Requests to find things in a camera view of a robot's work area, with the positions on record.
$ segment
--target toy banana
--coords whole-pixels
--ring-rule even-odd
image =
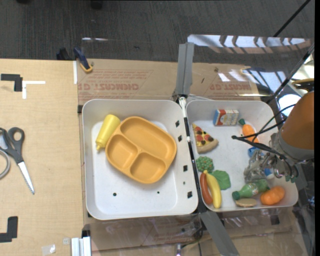
[[[213,206],[214,206],[214,208],[220,208],[221,202],[222,202],[222,197],[221,197],[221,190],[220,190],[219,183],[214,176],[212,176],[208,173],[207,170],[205,170],[203,173],[206,176],[206,182],[207,182],[207,185],[211,191]]]

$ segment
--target yellow plate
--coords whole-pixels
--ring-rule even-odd
[[[144,184],[160,180],[176,153],[174,138],[139,116],[123,120],[105,146],[105,154],[111,165]]]

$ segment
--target yellow bottle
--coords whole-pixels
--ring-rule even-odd
[[[99,134],[96,137],[96,150],[105,148],[110,136],[114,133],[116,128],[120,125],[120,119],[113,114],[108,114],[102,123]]]

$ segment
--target tape roll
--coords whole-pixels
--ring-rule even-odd
[[[0,155],[2,155],[6,160],[6,167],[4,168],[4,171],[0,173],[0,179],[2,179],[10,170],[10,159],[6,152],[2,151],[0,149]]]

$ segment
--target pizza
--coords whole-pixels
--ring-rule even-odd
[[[202,130],[201,127],[193,123],[192,129],[195,138],[196,151],[199,154],[211,151],[218,146],[219,141],[206,131]]]

